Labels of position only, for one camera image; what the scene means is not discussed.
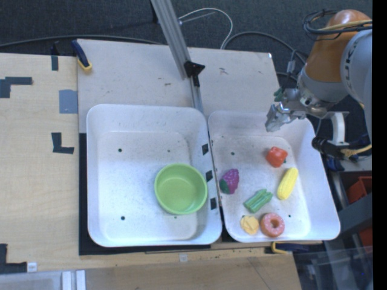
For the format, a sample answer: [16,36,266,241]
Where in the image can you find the green bowl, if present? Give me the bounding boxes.
[154,163,209,216]

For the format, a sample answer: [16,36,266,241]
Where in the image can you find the orange toy pepper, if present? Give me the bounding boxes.
[265,146,289,169]

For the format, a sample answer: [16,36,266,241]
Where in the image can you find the yellow toy corn cob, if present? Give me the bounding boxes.
[276,167,299,201]

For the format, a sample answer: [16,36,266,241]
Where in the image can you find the white plastic tray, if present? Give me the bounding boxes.
[207,110,342,243]
[86,103,223,248]

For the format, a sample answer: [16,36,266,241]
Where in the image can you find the pink toy doughnut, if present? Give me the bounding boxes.
[259,212,286,239]

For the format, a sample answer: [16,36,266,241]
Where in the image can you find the green toy asparagus bundle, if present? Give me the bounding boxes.
[242,188,274,214]

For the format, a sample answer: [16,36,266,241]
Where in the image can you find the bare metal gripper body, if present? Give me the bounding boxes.
[278,87,330,121]

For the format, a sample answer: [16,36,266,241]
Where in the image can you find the purple toy grapes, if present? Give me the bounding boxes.
[219,168,240,195]

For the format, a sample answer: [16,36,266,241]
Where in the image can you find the yellow toy pastry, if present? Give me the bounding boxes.
[239,214,260,236]

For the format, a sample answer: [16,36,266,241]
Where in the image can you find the pale flat board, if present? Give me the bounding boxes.
[76,38,323,257]

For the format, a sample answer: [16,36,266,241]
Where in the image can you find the black cylinder on white bracket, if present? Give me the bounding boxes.
[311,111,351,160]

